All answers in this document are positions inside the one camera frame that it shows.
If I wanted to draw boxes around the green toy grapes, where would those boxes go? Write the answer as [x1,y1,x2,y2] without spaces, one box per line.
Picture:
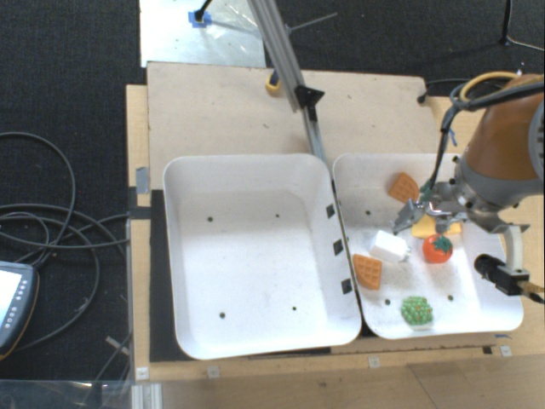
[399,295,434,330]

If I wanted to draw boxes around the red toy tomato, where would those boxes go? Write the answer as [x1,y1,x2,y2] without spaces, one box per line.
[422,233,454,265]

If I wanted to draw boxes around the white plastic bottle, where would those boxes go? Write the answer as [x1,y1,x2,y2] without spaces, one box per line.
[368,229,412,264]

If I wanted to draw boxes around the orange toy waffle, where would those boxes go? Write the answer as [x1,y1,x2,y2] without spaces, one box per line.
[387,171,421,205]
[352,253,384,291]

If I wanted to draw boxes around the pale wood board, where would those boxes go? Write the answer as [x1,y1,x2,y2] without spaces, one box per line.
[146,60,497,356]

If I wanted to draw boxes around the yellow cheese slice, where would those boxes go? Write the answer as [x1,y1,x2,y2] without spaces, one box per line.
[410,212,463,239]

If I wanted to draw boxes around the white plastic tray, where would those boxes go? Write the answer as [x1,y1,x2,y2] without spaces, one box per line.
[163,153,364,361]
[331,152,525,341]

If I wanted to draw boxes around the black cylinder on white bracket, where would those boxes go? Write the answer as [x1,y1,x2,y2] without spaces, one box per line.
[473,223,531,297]

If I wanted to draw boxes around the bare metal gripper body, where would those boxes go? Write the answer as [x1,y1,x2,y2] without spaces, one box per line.
[424,178,531,234]

